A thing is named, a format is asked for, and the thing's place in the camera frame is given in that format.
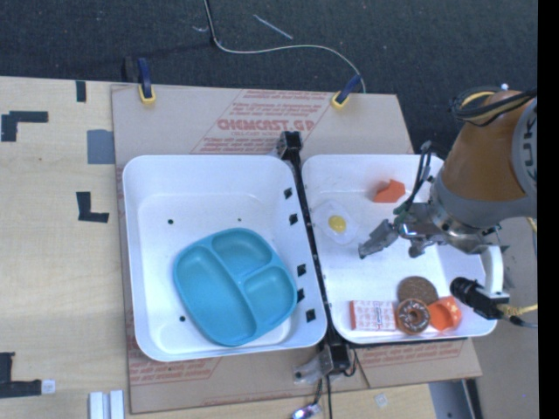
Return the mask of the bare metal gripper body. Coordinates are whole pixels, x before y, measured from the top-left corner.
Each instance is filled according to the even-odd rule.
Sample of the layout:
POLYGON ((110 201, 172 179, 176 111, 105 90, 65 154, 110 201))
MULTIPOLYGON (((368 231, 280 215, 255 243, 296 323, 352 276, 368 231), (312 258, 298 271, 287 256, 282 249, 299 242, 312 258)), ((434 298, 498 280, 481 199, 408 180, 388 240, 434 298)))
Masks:
POLYGON ((480 254, 489 245, 500 226, 474 228, 453 218, 441 206, 428 203, 403 203, 394 209, 394 226, 400 237, 432 238, 434 245, 450 245, 465 254, 480 254))

